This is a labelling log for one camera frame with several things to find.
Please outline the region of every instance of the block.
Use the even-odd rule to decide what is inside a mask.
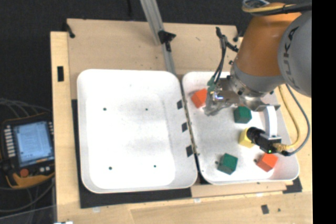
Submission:
[[[257,165],[264,171],[268,172],[275,167],[277,161],[278,157],[276,155],[264,153],[264,155],[257,162]]]
[[[225,153],[219,160],[217,169],[230,175],[236,170],[237,162],[237,157]]]
[[[201,89],[191,96],[191,100],[197,108],[205,106],[205,100],[207,95],[207,89]]]
[[[248,123],[252,119],[251,110],[245,106],[239,106],[234,111],[235,123]]]
[[[246,128],[245,130],[243,130],[240,133],[239,141],[238,142],[239,142],[239,145],[251,148],[251,147],[255,146],[255,144],[253,144],[252,141],[247,137],[247,131],[248,131],[248,129],[249,128]]]

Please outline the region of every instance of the black clip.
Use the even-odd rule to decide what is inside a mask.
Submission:
[[[220,31],[221,29],[219,27],[216,27],[216,35],[217,37],[219,37],[220,39],[220,43],[221,46],[223,47],[223,49],[225,49],[226,47],[228,47],[229,49],[238,52],[238,48],[237,45],[232,45],[228,40],[227,37],[225,35],[222,34],[222,32]]]
[[[74,38],[76,35],[72,32],[70,26],[67,23],[63,23],[62,25],[62,31],[69,32],[69,36],[71,38]]]
[[[170,47],[170,41],[172,41],[176,37],[176,34],[168,33],[164,30],[160,30],[158,32],[158,35],[159,35],[161,44],[165,43],[166,50],[171,52],[172,48]]]

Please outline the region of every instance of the metal bracket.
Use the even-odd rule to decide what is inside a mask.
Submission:
[[[176,74],[171,50],[167,49],[166,44],[162,44],[159,38],[159,32],[164,30],[161,14],[156,0],[140,0],[146,19],[152,30],[154,42],[162,46],[163,57],[167,71]]]
[[[64,32],[68,32],[68,33],[69,33],[69,36],[70,36],[71,38],[75,38],[75,36],[76,36],[76,35],[74,34],[74,32],[72,32],[70,26],[69,26],[67,23],[63,23],[63,24],[62,24],[62,31],[64,31]]]
[[[276,137],[278,134],[278,121],[276,108],[273,105],[268,105],[264,109],[265,115],[265,132],[269,137]]]
[[[170,46],[170,41],[172,41],[176,37],[176,34],[168,33],[166,31],[161,30],[158,32],[158,35],[159,35],[161,44],[165,44],[166,50],[171,52],[172,48]]]

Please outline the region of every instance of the yellow cube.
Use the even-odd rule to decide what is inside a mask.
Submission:
[[[252,141],[250,139],[248,139],[247,137],[247,130],[249,128],[246,128],[245,130],[243,130],[241,133],[240,133],[240,136],[239,136],[239,144],[242,145],[242,146],[245,146],[245,147],[248,147],[248,148],[251,148],[254,146],[254,144],[252,143]]]

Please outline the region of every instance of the yellow cable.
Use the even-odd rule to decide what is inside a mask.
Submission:
[[[298,125],[295,117],[292,114],[292,111],[290,110],[290,108],[289,108],[289,106],[287,104],[287,100],[286,100],[286,98],[284,96],[283,89],[282,89],[281,85],[279,85],[278,88],[279,88],[280,95],[281,95],[281,98],[283,100],[283,103],[284,103],[284,105],[285,105],[285,107],[286,107],[286,109],[287,109],[287,111],[288,111],[288,113],[289,113],[289,115],[290,115],[290,117],[291,117],[294,125],[295,125],[295,129],[296,129],[296,132],[297,132],[296,141],[294,143],[292,143],[291,145],[285,145],[285,144],[280,144],[280,143],[274,144],[274,146],[277,148],[277,150],[281,152],[281,151],[288,150],[290,148],[296,147],[298,145],[298,143],[300,141],[300,128],[299,128],[299,125]]]

